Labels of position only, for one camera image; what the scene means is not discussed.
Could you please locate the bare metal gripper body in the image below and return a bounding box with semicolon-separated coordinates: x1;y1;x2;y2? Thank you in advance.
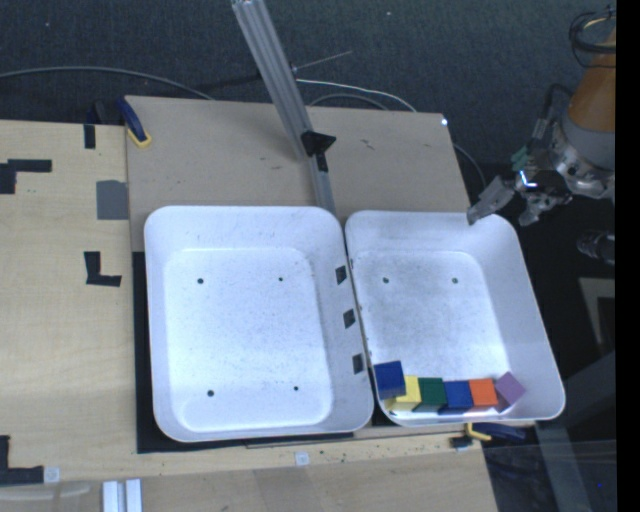
514;143;616;211

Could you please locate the white plastic tray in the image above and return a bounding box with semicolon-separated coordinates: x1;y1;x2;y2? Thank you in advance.
344;209;567;429
143;204;376;444

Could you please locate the purple cube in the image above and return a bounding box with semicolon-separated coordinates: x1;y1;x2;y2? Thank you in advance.
493;370;528;413

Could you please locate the orange cube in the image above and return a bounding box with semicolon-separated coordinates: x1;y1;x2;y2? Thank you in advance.
468;378;501;411

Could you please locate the blue cube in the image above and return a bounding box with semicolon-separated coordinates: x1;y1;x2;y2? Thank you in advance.
373;360;408;401
438;380;476;416

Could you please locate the green cube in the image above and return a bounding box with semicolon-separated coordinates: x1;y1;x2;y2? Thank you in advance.
414;377;448;413

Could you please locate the yellow cube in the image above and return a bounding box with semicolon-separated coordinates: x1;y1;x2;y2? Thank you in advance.
384;374;423;414

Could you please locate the brown cardboard board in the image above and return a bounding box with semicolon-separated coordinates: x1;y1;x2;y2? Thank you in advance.
123;94;537;443

